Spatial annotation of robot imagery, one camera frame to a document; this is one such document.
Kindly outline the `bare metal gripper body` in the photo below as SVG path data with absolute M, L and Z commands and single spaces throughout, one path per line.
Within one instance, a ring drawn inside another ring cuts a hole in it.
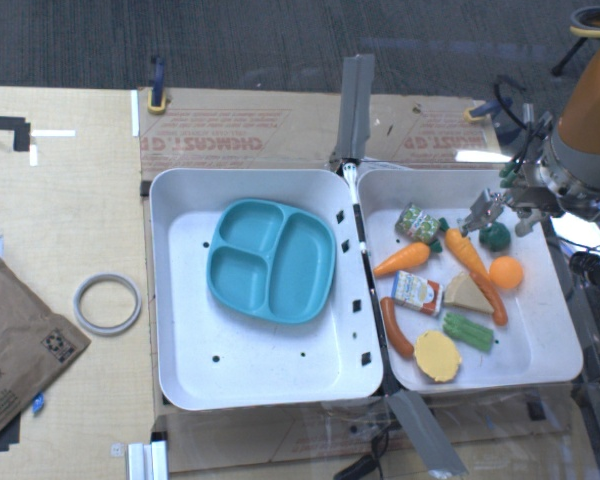
M 561 216 L 572 214 L 586 221 L 600 221 L 600 190 L 574 177 L 548 158 L 503 170 L 504 198 L 518 212 Z

